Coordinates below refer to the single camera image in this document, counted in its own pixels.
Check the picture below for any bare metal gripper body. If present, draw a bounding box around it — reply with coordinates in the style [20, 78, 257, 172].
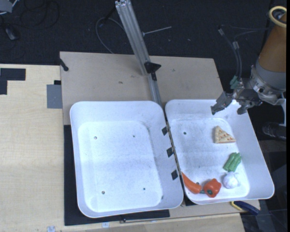
[232, 66, 287, 107]

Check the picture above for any toy pizza slice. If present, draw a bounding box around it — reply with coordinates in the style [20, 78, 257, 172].
[213, 125, 236, 145]

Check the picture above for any white plastic tray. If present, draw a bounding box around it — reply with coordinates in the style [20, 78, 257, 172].
[69, 101, 185, 218]
[164, 99, 276, 205]

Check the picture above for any green toy asparagus bunch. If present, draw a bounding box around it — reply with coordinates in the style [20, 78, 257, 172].
[223, 152, 242, 173]

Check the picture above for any white toy garlic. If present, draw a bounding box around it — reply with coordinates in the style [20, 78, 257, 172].
[222, 171, 242, 189]

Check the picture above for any orange toy bell pepper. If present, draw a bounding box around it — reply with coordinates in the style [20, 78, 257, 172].
[203, 178, 222, 198]

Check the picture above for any orange toy chili pepper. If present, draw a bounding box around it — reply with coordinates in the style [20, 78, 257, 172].
[181, 171, 203, 195]

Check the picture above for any brown cardboard board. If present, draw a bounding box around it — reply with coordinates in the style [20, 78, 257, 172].
[59, 51, 261, 225]

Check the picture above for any black cylinder on white bracket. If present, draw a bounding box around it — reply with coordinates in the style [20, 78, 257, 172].
[262, 98, 287, 140]

